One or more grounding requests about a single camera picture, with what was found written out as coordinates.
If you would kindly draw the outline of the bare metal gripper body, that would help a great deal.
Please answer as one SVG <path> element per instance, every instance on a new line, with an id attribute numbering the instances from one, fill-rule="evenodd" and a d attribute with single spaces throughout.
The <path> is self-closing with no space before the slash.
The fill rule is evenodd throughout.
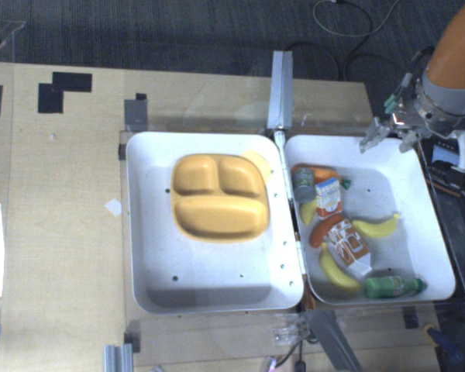
<path id="1" fill-rule="evenodd" d="M 465 90 L 439 88 L 432 94 L 416 87 L 409 98 L 391 98 L 386 113 L 395 129 L 448 136 L 465 119 Z"/>

